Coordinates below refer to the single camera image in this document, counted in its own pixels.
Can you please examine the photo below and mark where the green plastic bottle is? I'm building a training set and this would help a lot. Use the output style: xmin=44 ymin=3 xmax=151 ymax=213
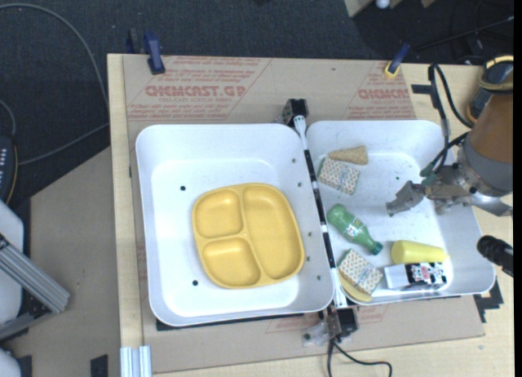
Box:
xmin=325 ymin=202 xmax=384 ymax=256

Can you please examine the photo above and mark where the brown cardboard board red print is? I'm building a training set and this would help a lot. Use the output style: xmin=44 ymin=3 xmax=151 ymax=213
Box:
xmin=121 ymin=54 xmax=487 ymax=375

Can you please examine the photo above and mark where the yellow divided plate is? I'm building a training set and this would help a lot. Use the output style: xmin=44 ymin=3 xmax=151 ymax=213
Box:
xmin=191 ymin=182 xmax=307 ymax=290

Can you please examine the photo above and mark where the black cylinder on white bracket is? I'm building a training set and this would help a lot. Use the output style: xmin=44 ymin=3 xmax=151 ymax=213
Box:
xmin=476 ymin=234 xmax=515 ymax=279

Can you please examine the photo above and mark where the white orange patterned packet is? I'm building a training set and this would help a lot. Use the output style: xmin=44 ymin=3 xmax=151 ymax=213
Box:
xmin=337 ymin=248 xmax=384 ymax=296
xmin=317 ymin=156 xmax=361 ymax=196

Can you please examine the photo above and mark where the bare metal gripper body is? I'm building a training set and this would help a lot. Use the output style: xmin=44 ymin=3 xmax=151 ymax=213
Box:
xmin=423 ymin=164 xmax=514 ymax=218

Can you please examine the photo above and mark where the black block with thin wires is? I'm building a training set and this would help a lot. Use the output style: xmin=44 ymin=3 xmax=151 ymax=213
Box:
xmin=302 ymin=305 xmax=361 ymax=347
xmin=276 ymin=98 xmax=310 ymax=126

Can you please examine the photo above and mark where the white plastic tray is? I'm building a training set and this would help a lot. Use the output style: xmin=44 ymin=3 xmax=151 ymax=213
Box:
xmin=304 ymin=118 xmax=497 ymax=307
xmin=135 ymin=122 xmax=337 ymax=328

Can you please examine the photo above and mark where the yellow banana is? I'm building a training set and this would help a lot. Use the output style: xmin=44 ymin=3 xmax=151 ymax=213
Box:
xmin=338 ymin=271 xmax=374 ymax=304

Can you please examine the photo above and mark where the yellow squeeze bottle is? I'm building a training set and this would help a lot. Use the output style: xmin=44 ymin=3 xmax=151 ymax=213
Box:
xmin=390 ymin=239 xmax=450 ymax=266

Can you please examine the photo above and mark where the thin black and white rod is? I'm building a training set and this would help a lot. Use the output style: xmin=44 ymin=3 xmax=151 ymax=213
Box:
xmin=293 ymin=115 xmax=348 ymax=308

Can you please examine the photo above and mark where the white cow print carton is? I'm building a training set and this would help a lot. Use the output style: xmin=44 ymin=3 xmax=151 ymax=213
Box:
xmin=383 ymin=261 xmax=449 ymax=291

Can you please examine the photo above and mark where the tan pizza slice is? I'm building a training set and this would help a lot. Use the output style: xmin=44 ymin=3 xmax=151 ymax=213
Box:
xmin=328 ymin=144 xmax=369 ymax=166

